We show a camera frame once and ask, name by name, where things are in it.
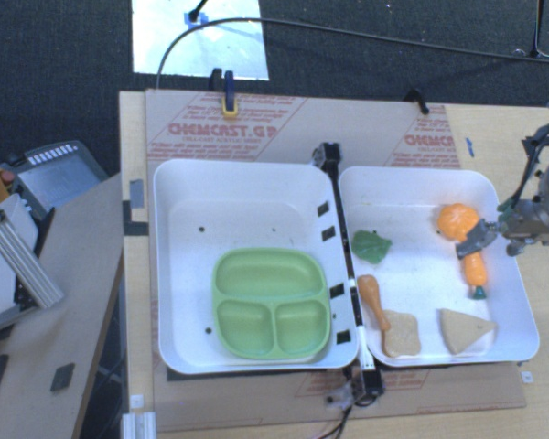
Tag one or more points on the thin black and white rod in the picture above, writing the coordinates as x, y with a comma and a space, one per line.
343, 231

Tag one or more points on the tan bread slice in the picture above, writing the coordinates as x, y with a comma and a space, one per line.
402, 334

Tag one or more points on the orange chicken drumstick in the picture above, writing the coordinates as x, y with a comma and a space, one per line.
373, 297

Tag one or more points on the white plastic tray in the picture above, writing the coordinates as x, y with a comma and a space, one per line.
187, 263
421, 272

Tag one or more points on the tan pizza slice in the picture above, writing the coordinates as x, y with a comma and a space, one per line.
462, 331

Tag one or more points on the orange tangerine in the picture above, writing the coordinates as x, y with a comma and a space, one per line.
455, 221

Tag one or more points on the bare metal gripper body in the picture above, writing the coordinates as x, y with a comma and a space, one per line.
528, 224

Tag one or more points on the brown cardboard board red print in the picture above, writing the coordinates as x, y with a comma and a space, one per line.
283, 121

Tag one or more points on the orange carrot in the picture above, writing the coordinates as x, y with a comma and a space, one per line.
475, 270

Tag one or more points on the dull grey metal gripper finger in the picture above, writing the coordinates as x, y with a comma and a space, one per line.
473, 241

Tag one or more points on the green lettuce leaf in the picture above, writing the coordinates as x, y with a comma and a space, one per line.
369, 246

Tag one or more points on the green divided plate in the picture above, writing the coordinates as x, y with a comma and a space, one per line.
265, 300

